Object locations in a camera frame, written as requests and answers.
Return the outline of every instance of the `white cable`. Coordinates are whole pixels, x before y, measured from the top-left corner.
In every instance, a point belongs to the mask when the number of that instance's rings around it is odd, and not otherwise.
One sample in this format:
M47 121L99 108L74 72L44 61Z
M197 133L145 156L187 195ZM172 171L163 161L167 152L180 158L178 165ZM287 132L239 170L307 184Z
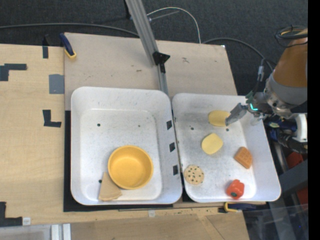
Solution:
M196 25L196 30L197 30L197 33L198 33L199 43L201 44L200 30L199 30L198 23L197 23L195 17L193 17L192 14L190 12L188 12L187 10L181 9L181 8L178 8L178 7L165 7L165 8L161 8L161 9L152 11L152 12L148 13L147 16L150 16L151 14L154 14L154 13L157 13L157 12L160 12L160 11L163 11L163 10L167 10L167 9L181 10L181 11L187 13L193 19L193 21L194 21L194 23Z

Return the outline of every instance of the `gray tape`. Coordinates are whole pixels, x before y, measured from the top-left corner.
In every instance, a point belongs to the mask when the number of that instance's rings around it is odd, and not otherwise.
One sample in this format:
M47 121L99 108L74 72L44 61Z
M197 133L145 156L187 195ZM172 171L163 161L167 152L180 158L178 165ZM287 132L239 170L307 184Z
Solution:
M49 75L49 93L64 94L65 93L65 77L61 74Z

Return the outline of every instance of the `black clamp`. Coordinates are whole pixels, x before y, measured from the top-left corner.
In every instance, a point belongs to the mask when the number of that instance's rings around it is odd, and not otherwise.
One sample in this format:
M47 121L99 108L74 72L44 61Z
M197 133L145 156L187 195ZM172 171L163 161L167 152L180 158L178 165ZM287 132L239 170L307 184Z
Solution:
M156 65L160 65L161 73L165 74L166 73L165 62L170 58L170 55L163 54L163 53L160 53L158 51L155 51L152 54L152 57L153 57L154 63Z
M0 228L22 226L23 218L6 218L6 202L0 202Z

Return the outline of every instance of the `dark background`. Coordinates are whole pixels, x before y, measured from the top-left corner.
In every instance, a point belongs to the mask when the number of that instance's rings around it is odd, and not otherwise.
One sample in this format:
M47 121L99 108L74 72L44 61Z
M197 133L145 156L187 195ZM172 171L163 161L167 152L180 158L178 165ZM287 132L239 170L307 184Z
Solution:
M308 27L308 0L142 0L146 13L178 7L192 14L204 43L225 45L238 95L246 95L255 85L263 55L276 63L284 48L274 34L289 26ZM163 10L155 18L174 12ZM126 18L124 0L0 0L0 43L42 45L48 35L51 46L60 46L59 33L135 37L132 34L87 26L3 26L46 23L85 23L106 25L137 32ZM185 12L156 18L151 27L157 40L198 43L195 22Z

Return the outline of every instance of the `yellow bowl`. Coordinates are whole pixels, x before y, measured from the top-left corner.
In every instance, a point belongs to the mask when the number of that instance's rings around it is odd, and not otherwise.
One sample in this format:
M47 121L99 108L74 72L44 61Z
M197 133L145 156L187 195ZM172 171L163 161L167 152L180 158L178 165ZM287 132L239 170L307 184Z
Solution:
M109 157L108 171L120 188L136 190L145 186L154 172L153 162L146 151L134 145L118 147Z

